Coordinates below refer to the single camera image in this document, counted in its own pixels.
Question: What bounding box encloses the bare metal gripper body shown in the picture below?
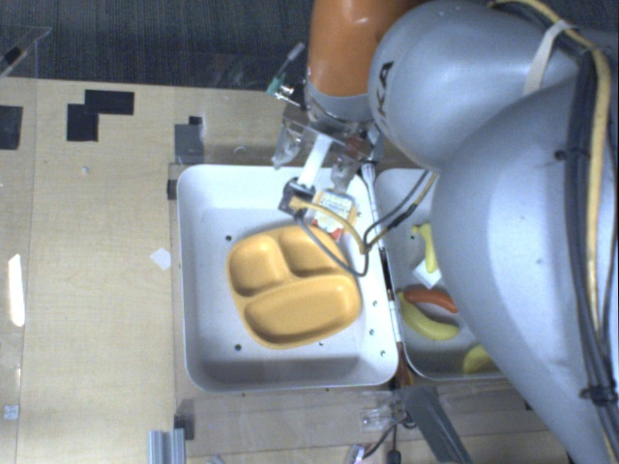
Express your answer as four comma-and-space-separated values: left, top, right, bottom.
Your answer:
281, 102, 387, 164

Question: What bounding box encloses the orange and white small carton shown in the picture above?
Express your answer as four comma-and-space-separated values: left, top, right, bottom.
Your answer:
309, 188, 360, 242

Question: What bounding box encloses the yellow banana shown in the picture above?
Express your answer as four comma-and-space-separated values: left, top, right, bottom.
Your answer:
410, 222, 439, 275
396, 291, 461, 342

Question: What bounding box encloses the small white packet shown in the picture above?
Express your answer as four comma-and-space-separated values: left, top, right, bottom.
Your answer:
412, 263, 442, 288

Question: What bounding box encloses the thin black and white rod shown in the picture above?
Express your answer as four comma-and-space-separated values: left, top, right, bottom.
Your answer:
361, 160, 408, 389

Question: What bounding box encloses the orange divided plate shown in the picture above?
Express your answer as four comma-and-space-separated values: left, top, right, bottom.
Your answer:
225, 223, 364, 351

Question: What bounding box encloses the red sausage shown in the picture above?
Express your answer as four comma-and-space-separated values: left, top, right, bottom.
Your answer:
402, 284, 458, 315

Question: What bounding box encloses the white plastic tray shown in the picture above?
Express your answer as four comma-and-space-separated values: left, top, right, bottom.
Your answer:
175, 163, 400, 395
374, 167, 510, 383

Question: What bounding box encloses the yellow rounded toy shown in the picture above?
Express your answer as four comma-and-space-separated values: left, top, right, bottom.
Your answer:
461, 344, 495, 375

